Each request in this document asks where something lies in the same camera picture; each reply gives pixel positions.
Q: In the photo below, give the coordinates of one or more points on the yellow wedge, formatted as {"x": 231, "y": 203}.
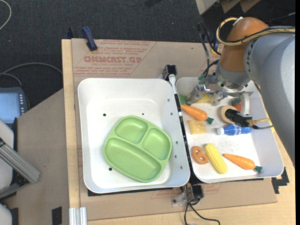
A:
{"x": 206, "y": 99}

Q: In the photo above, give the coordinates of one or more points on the yellow cheese slice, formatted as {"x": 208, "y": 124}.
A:
{"x": 197, "y": 127}

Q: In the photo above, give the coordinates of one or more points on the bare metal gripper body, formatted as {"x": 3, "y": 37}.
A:
{"x": 230, "y": 90}

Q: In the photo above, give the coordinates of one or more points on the yellow corn cob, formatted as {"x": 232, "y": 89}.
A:
{"x": 216, "y": 159}

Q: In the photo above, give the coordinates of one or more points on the white plastic tray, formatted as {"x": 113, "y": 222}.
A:
{"x": 236, "y": 144}
{"x": 98, "y": 95}

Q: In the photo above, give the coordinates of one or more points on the thin black and white rod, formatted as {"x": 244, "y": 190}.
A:
{"x": 180, "y": 112}

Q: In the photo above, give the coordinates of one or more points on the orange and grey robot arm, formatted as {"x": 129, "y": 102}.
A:
{"x": 272, "y": 62}

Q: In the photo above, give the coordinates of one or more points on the blue and white bottle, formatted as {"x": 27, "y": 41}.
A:
{"x": 233, "y": 129}

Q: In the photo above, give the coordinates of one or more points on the brown pretzel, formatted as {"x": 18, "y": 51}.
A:
{"x": 196, "y": 152}

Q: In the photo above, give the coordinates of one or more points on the beige round doughnut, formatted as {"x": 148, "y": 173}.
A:
{"x": 223, "y": 115}

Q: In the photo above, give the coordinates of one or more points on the green divided plate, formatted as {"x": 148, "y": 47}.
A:
{"x": 131, "y": 156}

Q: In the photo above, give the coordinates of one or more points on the brown cardboard board, red print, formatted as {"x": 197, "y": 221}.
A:
{"x": 112, "y": 60}

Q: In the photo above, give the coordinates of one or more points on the black cylinder on white bracket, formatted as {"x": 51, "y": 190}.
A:
{"x": 238, "y": 118}

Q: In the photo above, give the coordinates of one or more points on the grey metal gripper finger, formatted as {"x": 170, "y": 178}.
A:
{"x": 218, "y": 96}
{"x": 196, "y": 93}

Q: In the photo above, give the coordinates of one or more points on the red strawberry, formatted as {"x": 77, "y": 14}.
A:
{"x": 237, "y": 105}

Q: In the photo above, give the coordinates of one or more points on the orange carrot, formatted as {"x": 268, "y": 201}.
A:
{"x": 195, "y": 112}
{"x": 241, "y": 162}

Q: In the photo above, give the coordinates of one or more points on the green leafy vegetable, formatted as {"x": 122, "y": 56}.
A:
{"x": 183, "y": 100}

